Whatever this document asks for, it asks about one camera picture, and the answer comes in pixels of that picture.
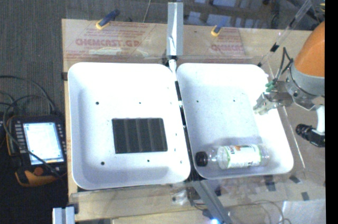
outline table surface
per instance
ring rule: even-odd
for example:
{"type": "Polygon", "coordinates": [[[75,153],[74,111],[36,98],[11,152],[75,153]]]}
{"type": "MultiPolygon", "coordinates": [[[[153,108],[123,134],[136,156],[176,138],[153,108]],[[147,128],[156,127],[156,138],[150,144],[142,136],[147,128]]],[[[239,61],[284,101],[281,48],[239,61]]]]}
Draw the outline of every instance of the table surface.
{"type": "MultiPolygon", "coordinates": [[[[93,25],[92,21],[85,20],[63,20],[63,52],[64,52],[64,72],[81,61],[107,61],[107,59],[121,61],[118,56],[112,56],[111,53],[105,55],[93,56],[89,50],[93,50],[94,45],[77,45],[80,43],[78,39],[106,39],[103,33],[111,33],[118,31],[119,27],[125,27],[125,23],[115,22],[114,30],[110,27],[107,32],[84,32],[93,25]]],[[[152,50],[152,59],[150,62],[160,62],[162,54],[166,47],[166,28],[165,24],[144,24],[129,23],[128,34],[110,34],[110,39],[114,38],[121,43],[128,43],[123,46],[123,50],[127,56],[122,59],[126,62],[136,62],[143,56],[135,56],[137,49],[145,48],[146,51],[152,50]],[[133,34],[134,41],[130,41],[130,34],[133,34]]],[[[225,35],[229,37],[220,37],[215,39],[210,36],[211,27],[208,26],[184,26],[184,48],[185,54],[192,53],[193,59],[203,60],[203,58],[221,57],[225,61],[230,60],[232,63],[254,62],[261,59],[274,43],[280,30],[268,29],[235,29],[224,28],[225,35]],[[232,50],[227,53],[229,46],[235,46],[235,52],[232,50]]],[[[310,31],[292,31],[285,44],[288,53],[294,57],[302,48],[303,43],[309,36],[310,31]]],[[[266,73],[276,72],[280,63],[281,53],[276,52],[266,65],[266,73]]],[[[65,116],[66,116],[66,132],[67,132],[67,161],[68,161],[68,187],[70,203],[77,203],[79,212],[76,214],[76,221],[109,218],[115,219],[114,223],[128,223],[129,221],[138,221],[137,223],[157,223],[161,219],[165,223],[165,219],[180,219],[180,223],[191,223],[191,219],[195,219],[194,223],[209,223],[209,219],[201,216],[201,211],[192,207],[186,200],[180,199],[184,193],[185,184],[177,185],[152,185],[138,186],[132,188],[109,189],[101,191],[79,191],[77,185],[72,178],[71,167],[71,138],[70,138],[70,114],[69,114],[69,97],[68,83],[64,82],[65,87],[65,116]]],[[[305,111],[297,106],[291,106],[280,111],[281,119],[287,134],[287,138],[294,157],[294,168],[288,174],[276,175],[273,177],[275,190],[267,189],[267,178],[264,176],[254,176],[250,178],[226,179],[216,184],[221,189],[220,201],[225,207],[236,208],[244,204],[251,204],[253,215],[257,212],[255,202],[259,200],[280,203],[282,201],[298,202],[304,201],[304,193],[307,193],[313,201],[325,200],[325,149],[316,148],[307,141],[300,139],[294,134],[295,126],[299,123],[316,125],[316,114],[305,111]],[[300,182],[290,180],[290,176],[296,178],[300,182]]]]}

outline bottle label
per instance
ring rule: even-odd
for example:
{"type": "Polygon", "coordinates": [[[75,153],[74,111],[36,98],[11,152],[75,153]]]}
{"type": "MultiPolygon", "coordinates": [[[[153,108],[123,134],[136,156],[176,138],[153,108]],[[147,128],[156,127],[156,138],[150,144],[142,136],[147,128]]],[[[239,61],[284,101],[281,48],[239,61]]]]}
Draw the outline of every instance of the bottle label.
{"type": "Polygon", "coordinates": [[[217,151],[218,165],[221,169],[259,166],[262,160],[257,145],[220,146],[217,151]]]}

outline black bottle cap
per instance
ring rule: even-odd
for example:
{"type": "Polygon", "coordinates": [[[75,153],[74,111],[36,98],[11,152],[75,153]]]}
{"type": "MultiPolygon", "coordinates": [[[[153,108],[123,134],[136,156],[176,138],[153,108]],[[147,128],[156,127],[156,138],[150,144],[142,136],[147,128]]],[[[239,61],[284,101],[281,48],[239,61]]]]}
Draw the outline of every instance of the black bottle cap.
{"type": "Polygon", "coordinates": [[[208,155],[206,152],[197,152],[195,156],[196,164],[199,167],[205,167],[208,164],[208,155]]]}

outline clear plastic bottle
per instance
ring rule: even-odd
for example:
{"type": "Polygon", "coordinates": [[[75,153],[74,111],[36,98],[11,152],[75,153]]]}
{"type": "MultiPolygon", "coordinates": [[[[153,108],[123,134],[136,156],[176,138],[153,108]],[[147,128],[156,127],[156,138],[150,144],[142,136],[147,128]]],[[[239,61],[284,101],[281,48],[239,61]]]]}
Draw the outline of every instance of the clear plastic bottle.
{"type": "Polygon", "coordinates": [[[195,155],[197,166],[213,165],[222,170],[265,166],[269,159],[269,151],[264,144],[217,146],[195,155]]]}

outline lit screen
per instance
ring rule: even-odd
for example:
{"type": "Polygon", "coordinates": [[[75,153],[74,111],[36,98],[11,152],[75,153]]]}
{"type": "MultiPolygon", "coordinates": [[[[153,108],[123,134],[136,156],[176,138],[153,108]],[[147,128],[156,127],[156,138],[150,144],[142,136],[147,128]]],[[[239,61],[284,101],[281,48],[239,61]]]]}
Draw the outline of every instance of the lit screen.
{"type": "MultiPolygon", "coordinates": [[[[55,123],[26,123],[23,128],[28,150],[47,163],[64,161],[55,123]]],[[[32,165],[42,164],[36,157],[30,158],[32,165]]]]}

